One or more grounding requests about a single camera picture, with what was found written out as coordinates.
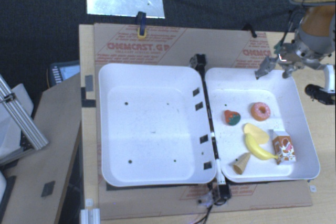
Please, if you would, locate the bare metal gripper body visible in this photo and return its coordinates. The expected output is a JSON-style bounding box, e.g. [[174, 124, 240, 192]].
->
[[272, 42, 328, 71]]

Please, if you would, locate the white plastic tray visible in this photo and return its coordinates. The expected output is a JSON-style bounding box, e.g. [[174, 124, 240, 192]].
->
[[204, 67, 321, 183], [98, 62, 217, 187]]

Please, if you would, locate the pink frosted doughnut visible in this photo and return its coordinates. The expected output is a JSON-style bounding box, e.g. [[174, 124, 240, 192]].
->
[[250, 102, 271, 122]]

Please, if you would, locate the red and green strawberry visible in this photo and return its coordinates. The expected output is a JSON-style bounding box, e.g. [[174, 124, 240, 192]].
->
[[224, 109, 242, 126]]

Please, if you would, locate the yellow potato chip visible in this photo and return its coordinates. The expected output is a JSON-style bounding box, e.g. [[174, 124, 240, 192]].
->
[[243, 123, 270, 145]]

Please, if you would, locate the orange and white carton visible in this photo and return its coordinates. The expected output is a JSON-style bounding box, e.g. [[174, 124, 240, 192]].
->
[[271, 129, 297, 165]]

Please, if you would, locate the thin black and white rod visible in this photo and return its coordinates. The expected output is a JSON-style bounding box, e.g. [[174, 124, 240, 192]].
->
[[197, 65, 226, 185]]

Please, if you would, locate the yellow banana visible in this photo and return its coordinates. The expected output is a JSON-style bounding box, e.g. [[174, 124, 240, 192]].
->
[[244, 133, 280, 161]]

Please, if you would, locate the tan ice cream cone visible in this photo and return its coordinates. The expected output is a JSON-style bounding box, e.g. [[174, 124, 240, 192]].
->
[[233, 152, 252, 175]]

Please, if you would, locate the brown cardboard board red print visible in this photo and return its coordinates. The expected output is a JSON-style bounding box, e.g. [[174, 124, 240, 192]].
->
[[93, 23, 313, 220]]

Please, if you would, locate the black cylinder on white bracket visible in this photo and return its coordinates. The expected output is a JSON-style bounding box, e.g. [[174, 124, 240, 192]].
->
[[304, 64, 336, 105]]

